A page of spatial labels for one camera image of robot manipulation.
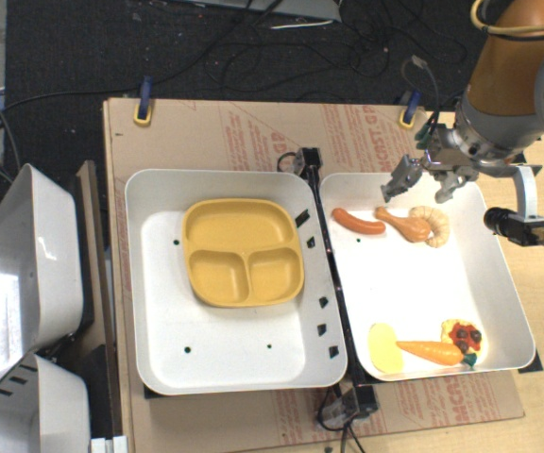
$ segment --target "yellow clip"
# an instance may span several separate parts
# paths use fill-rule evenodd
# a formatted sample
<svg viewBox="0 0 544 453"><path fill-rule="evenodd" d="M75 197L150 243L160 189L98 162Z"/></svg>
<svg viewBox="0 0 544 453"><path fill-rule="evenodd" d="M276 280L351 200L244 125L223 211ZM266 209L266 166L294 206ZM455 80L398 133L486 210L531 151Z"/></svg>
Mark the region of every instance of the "yellow clip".
<svg viewBox="0 0 544 453"><path fill-rule="evenodd" d="M152 105L148 106L148 112L144 119L140 119L140 104L136 104L136 109L133 111L133 122L138 126L146 127L150 125L150 118L152 117Z"/></svg>
<svg viewBox="0 0 544 453"><path fill-rule="evenodd" d="M400 113L400 117L398 118L398 124L400 127L403 127L404 129L412 129L415 125L415 116L413 116L413 119L411 119L410 123L404 122L404 113L406 112L406 109L403 109Z"/></svg>

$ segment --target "white tray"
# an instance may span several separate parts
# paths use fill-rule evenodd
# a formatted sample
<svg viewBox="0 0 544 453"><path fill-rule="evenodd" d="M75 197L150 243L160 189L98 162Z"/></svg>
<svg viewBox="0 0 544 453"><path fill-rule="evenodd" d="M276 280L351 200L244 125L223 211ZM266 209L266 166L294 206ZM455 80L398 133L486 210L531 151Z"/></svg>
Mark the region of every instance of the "white tray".
<svg viewBox="0 0 544 453"><path fill-rule="evenodd" d="M475 183L438 205L439 184L427 174L407 193L383 201L389 174L336 174L320 194L332 249L346 298L358 359L374 378L392 381L516 369L535 356L535 342L505 263L499 241L483 217L484 198ZM384 235L358 235L331 218L344 208L366 220L374 209L407 216L415 206L439 208L450 218L449 241L440 248L410 243L390 225ZM399 374L379 371L369 357L367 334L376 323L391 325L401 341L439 341L441 323L464 319L476 324L486 347L473 369L438 366L404 353Z"/></svg>
<svg viewBox="0 0 544 453"><path fill-rule="evenodd" d="M0 379L77 331L82 287L73 196L25 164L0 203Z"/></svg>
<svg viewBox="0 0 544 453"><path fill-rule="evenodd" d="M241 197L272 200L292 217L309 211L297 229L305 283L288 302L222 309L192 291L179 242L184 212L202 200ZM339 309L303 179L143 170L127 182L126 203L137 366L148 388L164 395L312 388L343 377L348 359Z"/></svg>
<svg viewBox="0 0 544 453"><path fill-rule="evenodd" d="M0 381L0 453L77 453L90 445L83 379L28 353Z"/></svg>

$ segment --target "small black hole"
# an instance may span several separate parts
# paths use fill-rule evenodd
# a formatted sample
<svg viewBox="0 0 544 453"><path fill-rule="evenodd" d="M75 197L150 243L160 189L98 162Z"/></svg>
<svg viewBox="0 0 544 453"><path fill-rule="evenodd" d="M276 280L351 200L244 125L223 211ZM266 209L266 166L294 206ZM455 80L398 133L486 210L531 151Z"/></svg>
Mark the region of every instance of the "small black hole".
<svg viewBox="0 0 544 453"><path fill-rule="evenodd" d="M17 384L26 384L26 379L23 377L12 376L9 380Z"/></svg>
<svg viewBox="0 0 544 453"><path fill-rule="evenodd" d="M27 366L26 364L20 364L19 367L22 367L23 369L26 369L27 371L31 371L32 373L37 372L37 368L33 366Z"/></svg>

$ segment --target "plastic food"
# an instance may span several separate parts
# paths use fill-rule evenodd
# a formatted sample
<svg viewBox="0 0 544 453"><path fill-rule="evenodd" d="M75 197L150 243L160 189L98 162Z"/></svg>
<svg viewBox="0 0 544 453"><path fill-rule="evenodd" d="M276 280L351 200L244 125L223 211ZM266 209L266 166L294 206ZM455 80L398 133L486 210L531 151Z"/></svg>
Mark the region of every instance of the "plastic food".
<svg viewBox="0 0 544 453"><path fill-rule="evenodd" d="M375 217L383 220L399 231L409 242L425 242L430 236L430 224L419 217L398 217L390 213L386 207L377 207Z"/></svg>
<svg viewBox="0 0 544 453"><path fill-rule="evenodd" d="M396 342L396 333L387 324L373 324L368 331L368 352L371 362L383 373L399 373L404 367L402 351Z"/></svg>
<svg viewBox="0 0 544 453"><path fill-rule="evenodd" d="M423 218L430 224L433 236L425 241L427 245L439 248L448 241L451 234L451 224L444 211L433 207L414 207L409 211L409 216Z"/></svg>
<svg viewBox="0 0 544 453"><path fill-rule="evenodd" d="M454 366L465 358L454 344L435 341L398 341L396 345L406 352L445 366Z"/></svg>
<svg viewBox="0 0 544 453"><path fill-rule="evenodd" d="M343 208L334 209L331 215L342 227L357 233L362 233L363 235L379 235L385 232L384 222L368 222L367 220L361 220L345 211Z"/></svg>
<svg viewBox="0 0 544 453"><path fill-rule="evenodd" d="M480 354L484 338L480 329L463 319L449 319L442 323L443 343L455 344L464 354Z"/></svg>

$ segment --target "cardboard surface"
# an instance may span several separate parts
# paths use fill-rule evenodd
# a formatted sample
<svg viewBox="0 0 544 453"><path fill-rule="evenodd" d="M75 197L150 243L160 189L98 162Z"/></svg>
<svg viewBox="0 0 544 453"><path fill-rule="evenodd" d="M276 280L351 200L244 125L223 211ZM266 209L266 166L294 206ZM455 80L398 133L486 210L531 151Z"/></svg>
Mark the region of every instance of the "cardboard surface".
<svg viewBox="0 0 544 453"><path fill-rule="evenodd" d="M135 104L134 99L111 99L104 105L117 354L123 428L130 451L222 453L311 442L318 446L292 446L291 451L321 451L319 442L327 445L337 438L315 424L323 391L145 399L144 385L135 367L125 184L133 173L149 168L274 171L281 155L302 146L320 148L323 176L336 172L389 172L402 154L418 156L414 131L395 124L400 109L392 106L159 100L154 105L151 125L138 127L132 122ZM426 118L418 112L414 129ZM511 189L513 183L504 186ZM498 194L509 195L502 191ZM526 261L518 247L516 250L509 245L510 266L512 262L518 265L518 260ZM536 254L544 258L544 250ZM519 289L519 276L514 275L514 280ZM534 283L544 286L544 269L543 277ZM541 329L540 321L533 321L534 334ZM502 371L376 385L381 409L355 424L354 431L361 441L371 436L367 445L377 451L375 445L379 443L374 438L385 438L386 433L419 431L418 435L422 435L430 428L491 425L496 420L523 417L513 429L487 427L501 440L470 425L450 437L424 435L425 444L419 436L408 436L401 440L391 437L382 440L381 445L396 442L396 451L480 451L485 442L496 446L497 441L504 441L505 447L517 446L518 451L537 451L544 447L544 373L522 376L528 377ZM522 394L532 401L530 421L526 416L531 414L519 399ZM515 439L506 439L514 433Z"/></svg>

